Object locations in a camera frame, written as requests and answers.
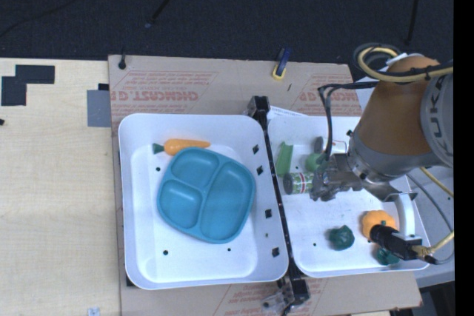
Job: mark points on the white paper sheet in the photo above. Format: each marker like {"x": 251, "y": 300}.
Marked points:
{"x": 285, "y": 111}

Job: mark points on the white plastic tray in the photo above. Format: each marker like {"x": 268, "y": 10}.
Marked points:
{"x": 207, "y": 262}
{"x": 333, "y": 211}

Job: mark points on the white bottle with grey cap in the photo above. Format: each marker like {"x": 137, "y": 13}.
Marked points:
{"x": 318, "y": 144}

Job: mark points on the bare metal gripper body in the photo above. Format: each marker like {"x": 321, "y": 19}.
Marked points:
{"x": 348, "y": 175}

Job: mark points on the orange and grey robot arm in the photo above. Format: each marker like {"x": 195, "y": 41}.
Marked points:
{"x": 396, "y": 114}

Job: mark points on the blue divided plate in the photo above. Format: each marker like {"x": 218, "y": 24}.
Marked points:
{"x": 207, "y": 196}

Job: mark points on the green curved toy piece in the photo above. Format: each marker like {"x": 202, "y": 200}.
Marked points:
{"x": 284, "y": 159}

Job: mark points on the black cylinder on white bracket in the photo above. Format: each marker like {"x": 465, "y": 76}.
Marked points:
{"x": 392, "y": 238}

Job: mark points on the brown cardboard board red print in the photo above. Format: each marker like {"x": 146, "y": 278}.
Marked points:
{"x": 207, "y": 92}

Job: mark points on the green broccoli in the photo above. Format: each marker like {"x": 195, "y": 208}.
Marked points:
{"x": 385, "y": 258}
{"x": 340, "y": 237}

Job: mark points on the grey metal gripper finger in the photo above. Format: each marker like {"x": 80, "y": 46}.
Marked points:
{"x": 331, "y": 191}
{"x": 317, "y": 185}

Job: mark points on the orange carrot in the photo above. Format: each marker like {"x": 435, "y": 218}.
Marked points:
{"x": 185, "y": 146}

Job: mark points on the orange pumpkin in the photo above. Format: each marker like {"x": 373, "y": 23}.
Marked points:
{"x": 372, "y": 220}

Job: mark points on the small can with grey lid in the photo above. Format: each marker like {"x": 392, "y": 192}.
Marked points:
{"x": 298, "y": 183}

